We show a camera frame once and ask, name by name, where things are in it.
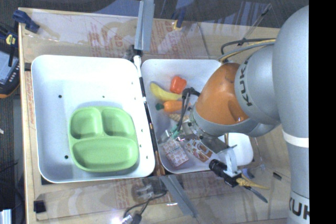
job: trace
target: snack package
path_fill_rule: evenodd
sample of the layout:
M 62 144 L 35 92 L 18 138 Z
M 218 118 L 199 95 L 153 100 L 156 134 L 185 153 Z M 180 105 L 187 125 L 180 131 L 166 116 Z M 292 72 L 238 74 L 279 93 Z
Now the snack package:
M 199 139 L 190 140 L 188 143 L 186 143 L 185 149 L 203 163 L 209 160 L 213 154 L 213 152 L 203 145 Z
M 189 160 L 180 142 L 174 139 L 169 139 L 162 147 L 167 159 L 174 167 L 178 167 Z

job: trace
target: white band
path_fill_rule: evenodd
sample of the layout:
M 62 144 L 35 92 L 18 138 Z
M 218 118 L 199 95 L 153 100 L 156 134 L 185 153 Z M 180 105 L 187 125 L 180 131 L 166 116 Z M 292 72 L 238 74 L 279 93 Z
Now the white band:
M 286 133 L 284 130 L 282 130 L 282 133 L 283 133 L 283 138 L 289 144 L 292 144 L 294 146 L 309 148 L 309 138 L 308 137 L 307 138 L 296 137 L 296 136 Z

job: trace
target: banana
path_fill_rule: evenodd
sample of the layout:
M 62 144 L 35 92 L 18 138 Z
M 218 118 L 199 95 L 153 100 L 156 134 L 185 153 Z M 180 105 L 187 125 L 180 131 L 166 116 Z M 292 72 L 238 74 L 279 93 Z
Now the banana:
M 177 100 L 182 97 L 181 94 L 167 92 L 163 90 L 159 85 L 155 84 L 154 82 L 151 82 L 150 88 L 153 95 L 161 101 Z

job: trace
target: green object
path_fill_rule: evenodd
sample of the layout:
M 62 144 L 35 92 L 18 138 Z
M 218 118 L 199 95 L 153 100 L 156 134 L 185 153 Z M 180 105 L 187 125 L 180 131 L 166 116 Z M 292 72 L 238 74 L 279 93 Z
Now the green object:
M 88 172 L 128 169 L 139 157 L 132 117 L 120 108 L 77 109 L 70 117 L 68 136 L 74 163 Z
M 157 104 L 155 105 L 155 108 L 156 108 L 156 110 L 161 110 L 161 109 L 164 109 L 164 105 L 163 105 L 163 104 L 160 104 L 160 103 L 157 103 Z

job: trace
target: red toy vegetable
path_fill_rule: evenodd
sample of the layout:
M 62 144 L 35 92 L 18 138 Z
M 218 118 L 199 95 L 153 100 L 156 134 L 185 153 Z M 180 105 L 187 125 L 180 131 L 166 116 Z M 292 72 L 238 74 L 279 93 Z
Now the red toy vegetable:
M 187 81 L 185 79 L 182 79 L 179 76 L 175 76 L 170 84 L 170 91 L 180 94 L 182 93 L 186 85 Z

